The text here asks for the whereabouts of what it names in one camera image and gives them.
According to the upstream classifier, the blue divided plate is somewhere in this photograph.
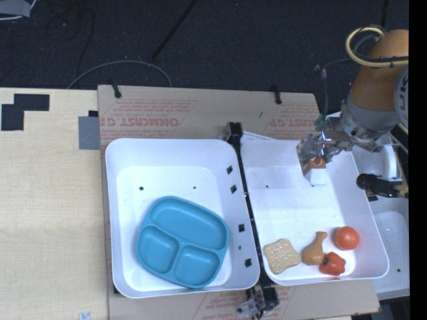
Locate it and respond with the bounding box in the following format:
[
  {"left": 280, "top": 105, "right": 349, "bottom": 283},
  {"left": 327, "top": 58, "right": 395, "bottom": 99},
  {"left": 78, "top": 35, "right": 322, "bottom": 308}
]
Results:
[{"left": 134, "top": 195, "right": 231, "bottom": 290}]

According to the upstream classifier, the orange tomato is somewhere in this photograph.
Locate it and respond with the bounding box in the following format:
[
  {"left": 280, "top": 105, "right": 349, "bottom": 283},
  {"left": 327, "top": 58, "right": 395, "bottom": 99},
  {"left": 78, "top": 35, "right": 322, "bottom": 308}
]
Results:
[{"left": 334, "top": 225, "right": 360, "bottom": 251}]

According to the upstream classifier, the brown cardboard board red print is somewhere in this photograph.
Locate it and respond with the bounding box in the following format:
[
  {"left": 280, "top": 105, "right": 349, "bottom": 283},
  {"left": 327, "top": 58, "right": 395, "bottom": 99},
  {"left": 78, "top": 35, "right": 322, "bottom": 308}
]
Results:
[{"left": 97, "top": 84, "right": 382, "bottom": 320}]

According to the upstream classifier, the brown chicken drumstick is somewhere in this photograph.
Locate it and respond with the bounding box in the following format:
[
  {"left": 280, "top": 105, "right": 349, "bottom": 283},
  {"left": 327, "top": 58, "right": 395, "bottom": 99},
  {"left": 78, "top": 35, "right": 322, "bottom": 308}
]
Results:
[{"left": 302, "top": 231, "right": 329, "bottom": 267}]

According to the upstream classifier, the beige bread slice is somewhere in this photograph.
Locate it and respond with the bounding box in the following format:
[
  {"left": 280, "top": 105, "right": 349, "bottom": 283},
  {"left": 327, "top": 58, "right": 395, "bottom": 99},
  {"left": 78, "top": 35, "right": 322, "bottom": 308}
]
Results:
[{"left": 263, "top": 238, "right": 302, "bottom": 275}]

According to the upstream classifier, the black cylinder on white bracket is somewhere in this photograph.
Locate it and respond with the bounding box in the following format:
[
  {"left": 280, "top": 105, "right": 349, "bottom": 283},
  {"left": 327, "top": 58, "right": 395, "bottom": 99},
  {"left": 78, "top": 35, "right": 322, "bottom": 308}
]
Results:
[{"left": 356, "top": 141, "right": 405, "bottom": 199}]

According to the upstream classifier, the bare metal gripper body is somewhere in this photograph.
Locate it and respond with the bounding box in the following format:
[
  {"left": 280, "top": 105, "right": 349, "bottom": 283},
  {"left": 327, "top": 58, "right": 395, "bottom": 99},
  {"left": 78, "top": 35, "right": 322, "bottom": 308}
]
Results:
[{"left": 321, "top": 118, "right": 378, "bottom": 153}]

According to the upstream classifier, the white and brown carton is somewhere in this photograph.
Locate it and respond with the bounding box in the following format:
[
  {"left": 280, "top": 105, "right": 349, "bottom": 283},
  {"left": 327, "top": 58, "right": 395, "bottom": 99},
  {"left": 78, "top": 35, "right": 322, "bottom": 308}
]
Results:
[{"left": 301, "top": 155, "right": 328, "bottom": 187}]

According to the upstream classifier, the white plastic tray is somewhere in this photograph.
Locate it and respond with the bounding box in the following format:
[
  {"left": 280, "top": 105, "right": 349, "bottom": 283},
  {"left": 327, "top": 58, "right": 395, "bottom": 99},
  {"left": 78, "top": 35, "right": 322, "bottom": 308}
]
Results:
[
  {"left": 239, "top": 134, "right": 390, "bottom": 287},
  {"left": 105, "top": 137, "right": 262, "bottom": 300}
]

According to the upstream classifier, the red bell pepper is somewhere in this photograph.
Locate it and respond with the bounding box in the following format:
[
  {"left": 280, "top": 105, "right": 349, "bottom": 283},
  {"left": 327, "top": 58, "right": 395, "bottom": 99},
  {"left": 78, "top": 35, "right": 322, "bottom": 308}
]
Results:
[{"left": 318, "top": 251, "right": 347, "bottom": 277}]

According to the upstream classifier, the black block with thin wires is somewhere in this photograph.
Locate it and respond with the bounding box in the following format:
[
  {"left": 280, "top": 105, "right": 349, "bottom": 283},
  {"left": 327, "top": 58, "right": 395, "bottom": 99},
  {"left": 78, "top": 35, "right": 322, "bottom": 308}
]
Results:
[{"left": 259, "top": 285, "right": 279, "bottom": 312}]

